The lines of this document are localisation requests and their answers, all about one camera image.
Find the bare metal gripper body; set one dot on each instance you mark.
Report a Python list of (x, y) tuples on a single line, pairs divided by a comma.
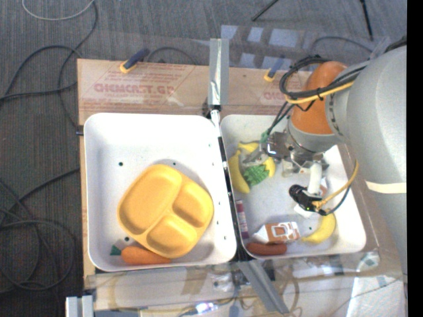
[(277, 145)]

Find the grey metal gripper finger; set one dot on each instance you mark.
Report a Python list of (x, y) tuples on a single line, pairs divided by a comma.
[(255, 157)]

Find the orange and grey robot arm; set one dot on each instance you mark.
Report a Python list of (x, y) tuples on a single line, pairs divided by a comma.
[(370, 117)]

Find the yellow banana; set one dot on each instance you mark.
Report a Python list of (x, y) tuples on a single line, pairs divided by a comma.
[(238, 175), (249, 146), (322, 230)]

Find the green leafy toy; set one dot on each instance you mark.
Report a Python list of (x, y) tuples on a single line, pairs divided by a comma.
[(255, 175)]

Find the white plastic tray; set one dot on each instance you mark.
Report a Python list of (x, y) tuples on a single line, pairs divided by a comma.
[(138, 137), (274, 200)]

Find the purple and white packet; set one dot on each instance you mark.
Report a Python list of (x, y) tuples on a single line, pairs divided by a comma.
[(242, 218)]

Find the brown and white carton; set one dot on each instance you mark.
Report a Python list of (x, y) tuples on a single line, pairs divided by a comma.
[(276, 233)]

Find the brown sausage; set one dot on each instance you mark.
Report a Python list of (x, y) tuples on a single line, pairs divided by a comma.
[(266, 249)]

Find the yellow divided plate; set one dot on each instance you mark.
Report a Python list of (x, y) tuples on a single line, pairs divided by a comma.
[(165, 210)]

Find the brown cardboard board red print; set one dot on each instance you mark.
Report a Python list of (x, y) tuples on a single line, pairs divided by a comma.
[(138, 88)]

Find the orange carrot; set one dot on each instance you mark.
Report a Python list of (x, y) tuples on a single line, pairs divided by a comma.
[(142, 255)]

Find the black cylinder on white bracket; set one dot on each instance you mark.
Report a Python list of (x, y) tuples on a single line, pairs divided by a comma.
[(305, 195)]

